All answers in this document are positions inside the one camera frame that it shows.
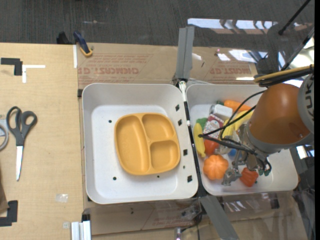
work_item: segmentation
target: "wooden table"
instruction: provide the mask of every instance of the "wooden table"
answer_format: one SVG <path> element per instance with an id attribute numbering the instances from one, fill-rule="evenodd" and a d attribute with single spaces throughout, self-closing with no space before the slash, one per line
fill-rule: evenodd
<path id="1" fill-rule="evenodd" d="M 74 67 L 74 47 L 56 44 L 0 43 L 2 58 L 19 58 L 24 65 L 45 65 L 27 69 L 26 83 L 14 75 L 14 66 L 0 65 L 0 115 L 18 106 L 31 110 L 36 126 L 25 141 L 21 176 L 16 181 L 16 140 L 12 134 L 0 152 L 3 188 L 8 201 L 18 200 L 17 222 L 0 227 L 2 240 L 68 240 L 70 222 L 81 221 L 84 209 L 78 72 Z M 67 200 L 57 199 L 60 194 Z M 297 206 L 276 218 L 232 222 L 242 239 L 276 237 L 268 227 L 284 227 L 288 238 L 307 239 Z M 218 239 L 210 221 L 199 226 L 201 239 Z M 135 240 L 173 239 L 174 229 L 94 236 L 93 239 Z M 192 229 L 186 239 L 198 239 Z"/>

